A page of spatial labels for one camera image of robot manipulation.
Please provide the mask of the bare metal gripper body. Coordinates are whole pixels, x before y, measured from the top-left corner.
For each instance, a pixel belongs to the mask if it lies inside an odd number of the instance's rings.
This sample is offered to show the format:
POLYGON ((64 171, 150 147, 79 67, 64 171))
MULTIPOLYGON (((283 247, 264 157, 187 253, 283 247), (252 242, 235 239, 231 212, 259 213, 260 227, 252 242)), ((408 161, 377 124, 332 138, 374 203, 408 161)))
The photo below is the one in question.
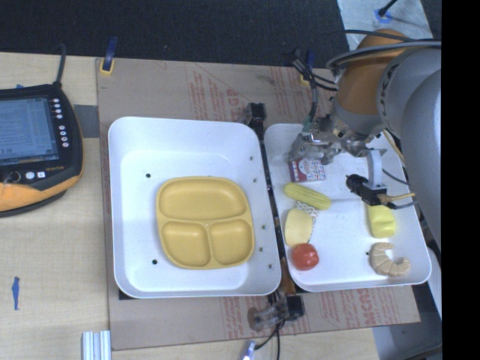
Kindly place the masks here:
POLYGON ((353 157, 366 154, 367 144, 378 135, 378 115, 329 113, 309 115, 310 143, 326 155, 347 152, 353 157))

